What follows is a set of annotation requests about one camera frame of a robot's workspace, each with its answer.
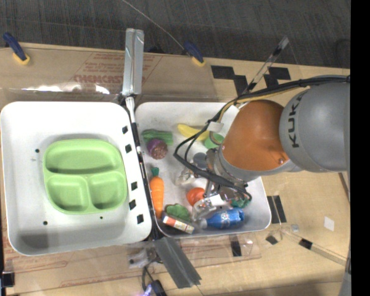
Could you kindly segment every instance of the banana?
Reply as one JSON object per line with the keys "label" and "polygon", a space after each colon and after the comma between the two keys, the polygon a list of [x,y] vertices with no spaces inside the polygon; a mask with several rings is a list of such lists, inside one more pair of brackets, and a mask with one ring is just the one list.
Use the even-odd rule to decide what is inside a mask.
{"label": "banana", "polygon": [[[186,138],[189,138],[189,137],[197,134],[200,131],[197,128],[193,128],[193,127],[190,127],[190,126],[185,125],[185,124],[178,124],[177,129],[181,133],[181,135],[185,136]],[[196,140],[203,141],[203,140],[208,138],[209,134],[210,134],[209,131],[205,131]]]}

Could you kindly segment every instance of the carrot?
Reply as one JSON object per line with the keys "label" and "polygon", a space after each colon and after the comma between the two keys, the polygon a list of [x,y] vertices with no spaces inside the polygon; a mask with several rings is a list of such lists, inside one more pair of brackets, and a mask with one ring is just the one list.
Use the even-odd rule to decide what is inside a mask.
{"label": "carrot", "polygon": [[149,187],[157,218],[162,217],[163,212],[163,196],[165,193],[165,184],[163,179],[159,177],[159,168],[152,168],[152,179],[149,181]]}

